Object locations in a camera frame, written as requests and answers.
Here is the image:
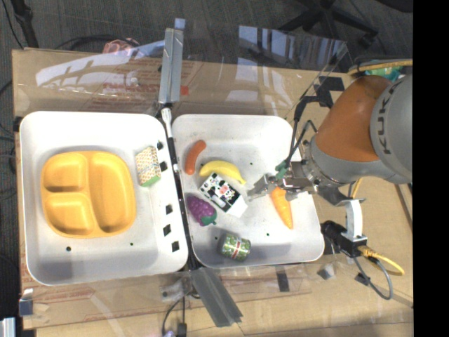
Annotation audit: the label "orange sausage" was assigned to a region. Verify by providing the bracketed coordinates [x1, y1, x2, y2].
[184, 139, 208, 176]

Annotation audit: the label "black office chair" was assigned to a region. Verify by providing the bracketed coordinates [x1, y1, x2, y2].
[241, 0, 414, 49]

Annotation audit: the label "black cylinder on white bracket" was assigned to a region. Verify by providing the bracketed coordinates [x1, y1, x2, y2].
[320, 197, 369, 258]

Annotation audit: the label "orange carrot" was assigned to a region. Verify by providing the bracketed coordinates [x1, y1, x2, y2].
[270, 186, 295, 230]

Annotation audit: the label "green and white patterned carton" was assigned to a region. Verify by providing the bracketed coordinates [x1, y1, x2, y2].
[135, 145, 163, 188]

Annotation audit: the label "yellow banana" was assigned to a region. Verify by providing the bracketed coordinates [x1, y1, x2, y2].
[199, 159, 248, 186]

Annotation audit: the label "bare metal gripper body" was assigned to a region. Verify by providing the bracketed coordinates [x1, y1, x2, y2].
[265, 159, 319, 194]

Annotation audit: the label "brown cardboard board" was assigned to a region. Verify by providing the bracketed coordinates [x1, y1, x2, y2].
[11, 47, 414, 331]

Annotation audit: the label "white plastic tray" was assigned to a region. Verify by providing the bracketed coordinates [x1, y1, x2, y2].
[171, 113, 326, 270]
[19, 110, 189, 287]

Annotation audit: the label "white cow print carton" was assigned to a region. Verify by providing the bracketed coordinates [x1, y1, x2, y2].
[198, 172, 249, 219]

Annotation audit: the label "green patterned can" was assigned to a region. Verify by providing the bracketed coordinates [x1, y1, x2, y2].
[217, 232, 252, 263]

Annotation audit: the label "orange divided plate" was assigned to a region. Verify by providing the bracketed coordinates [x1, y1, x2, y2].
[40, 150, 138, 239]

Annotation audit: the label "purple grapes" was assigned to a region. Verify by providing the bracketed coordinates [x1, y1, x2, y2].
[185, 194, 218, 227]

